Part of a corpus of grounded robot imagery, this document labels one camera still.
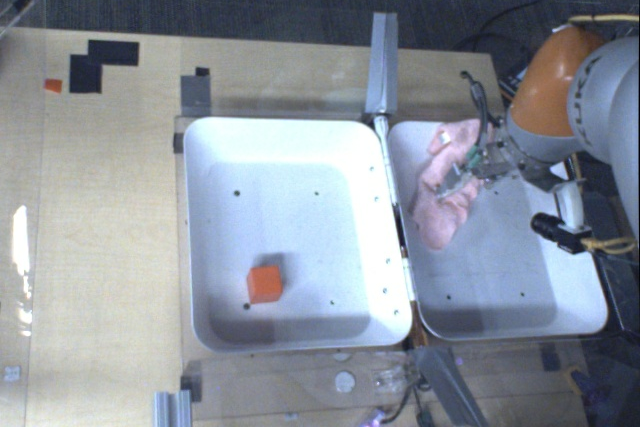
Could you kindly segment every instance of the wooden surface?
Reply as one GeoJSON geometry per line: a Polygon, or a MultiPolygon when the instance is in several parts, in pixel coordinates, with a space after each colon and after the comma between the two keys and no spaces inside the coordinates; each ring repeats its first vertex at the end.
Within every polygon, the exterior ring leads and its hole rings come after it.
{"type": "MultiPolygon", "coordinates": [[[[20,34],[34,37],[33,31],[20,34]]],[[[43,93],[27,425],[151,425],[154,392],[177,391],[183,370],[172,152],[180,75],[209,67],[213,103],[221,109],[304,111],[338,104],[357,111],[369,51],[53,30],[46,48],[47,76],[62,79],[64,87],[60,95],[43,93]],[[140,64],[105,66],[101,95],[70,95],[69,55],[86,53],[90,38],[139,41],[140,64]]],[[[400,51],[399,61],[400,105],[409,115],[474,115],[461,69],[487,85],[497,110],[487,56],[400,51]]],[[[544,372],[535,346],[456,350],[492,425],[586,424],[580,398],[560,372],[544,372]]],[[[561,356],[563,365],[583,364],[579,344],[561,356]]],[[[233,380],[233,370],[225,377],[233,380]]],[[[449,425],[433,392],[424,399],[436,425],[449,425]]],[[[367,410],[283,411],[195,425],[355,426],[367,410]]],[[[413,403],[394,425],[415,425],[413,403]]]]}

